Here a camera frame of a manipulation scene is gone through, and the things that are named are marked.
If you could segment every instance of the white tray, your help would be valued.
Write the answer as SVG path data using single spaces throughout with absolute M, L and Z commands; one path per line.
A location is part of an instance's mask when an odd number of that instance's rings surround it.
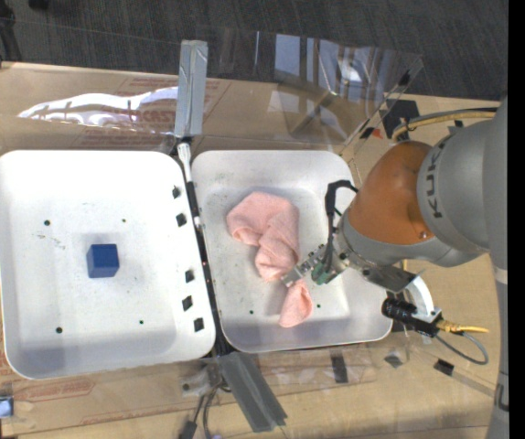
M 380 313 L 384 289 L 353 270 L 329 284 L 307 277 L 314 312 L 303 324 L 282 328 L 279 313 L 286 288 L 265 283 L 254 267 L 257 248 L 235 241 L 226 216 L 254 190 L 289 198 L 300 211 L 299 239 L 305 256 L 327 240 L 327 184 L 353 182 L 348 165 L 324 151 L 210 151 L 192 166 L 224 335 L 238 350 L 257 353 L 367 342 L 383 338 L 392 322 Z M 354 197 L 337 193 L 344 210 Z
M 211 350 L 215 327 L 184 194 L 178 164 L 155 152 L 0 157 L 0 284 L 5 351 L 16 372 L 42 379 Z M 114 277 L 88 277 L 94 243 L 117 244 Z

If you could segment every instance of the blue block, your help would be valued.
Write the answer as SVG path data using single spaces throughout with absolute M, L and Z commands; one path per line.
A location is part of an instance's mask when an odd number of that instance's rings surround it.
M 120 268 L 116 244 L 92 244 L 86 260 L 90 278 L 109 278 Z

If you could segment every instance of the pink towel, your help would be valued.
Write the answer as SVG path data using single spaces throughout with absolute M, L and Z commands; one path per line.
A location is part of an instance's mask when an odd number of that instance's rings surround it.
M 226 222 L 234 239 L 258 246 L 254 265 L 264 281 L 277 280 L 299 260 L 299 209 L 289 200 L 263 192 L 252 192 L 234 207 Z M 313 310 L 303 279 L 289 286 L 279 325 L 294 327 Z

